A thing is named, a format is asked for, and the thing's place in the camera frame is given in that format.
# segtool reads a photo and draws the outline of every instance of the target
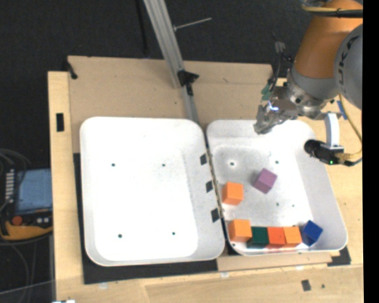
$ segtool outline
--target blue block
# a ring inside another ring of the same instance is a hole
[[[318,240],[322,232],[323,232],[323,229],[320,228],[313,221],[311,220],[307,221],[301,227],[301,236],[302,236],[303,243],[306,244],[307,246],[313,245]]]

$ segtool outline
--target wooden table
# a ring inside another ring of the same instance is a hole
[[[328,266],[339,252],[231,256],[217,259],[218,271],[85,285],[76,204],[73,153],[80,124],[92,116],[186,117],[181,91],[170,82],[163,60],[69,56],[78,75],[49,72],[51,169],[54,207],[56,299],[81,302],[363,302],[362,164],[327,167],[348,231],[350,264]],[[184,62],[200,75],[195,104],[203,129],[216,119],[255,119],[260,92],[272,74],[268,64]],[[347,105],[360,127],[361,112]],[[336,105],[326,110],[337,110]],[[307,122],[325,140],[322,121]],[[359,149],[347,121],[340,143]],[[302,281],[309,283],[304,290]]]

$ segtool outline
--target black mat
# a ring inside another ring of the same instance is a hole
[[[81,201],[80,154],[73,154],[73,159],[75,163],[76,194],[81,239],[81,256],[85,284],[129,280],[133,278],[151,278],[174,275],[177,276],[217,271],[216,259],[210,261],[196,261],[190,263],[149,264],[138,266],[111,267],[104,267],[94,263],[87,256],[84,244],[83,207]]]

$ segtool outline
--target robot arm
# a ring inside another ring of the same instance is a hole
[[[275,86],[274,80],[264,91],[263,100],[267,103],[258,107],[254,126],[258,134],[269,133],[274,126],[298,116],[328,120],[322,109],[337,95],[343,95],[362,110],[362,4],[353,0],[322,0],[318,7],[302,1],[303,9],[315,16],[284,86]],[[319,148],[321,151],[322,146],[326,144],[315,145],[315,151]],[[313,152],[312,149],[310,145],[306,151]],[[342,163],[343,159],[337,160],[341,158],[339,155],[334,157],[337,152],[341,151],[331,150],[332,159],[326,158],[324,162]]]

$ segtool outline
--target purple block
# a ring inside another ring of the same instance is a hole
[[[254,182],[254,187],[260,190],[261,192],[267,194],[269,190],[271,190],[274,186],[276,179],[277,176],[273,172],[270,172],[267,169],[263,169],[261,173],[258,174],[258,177]]]

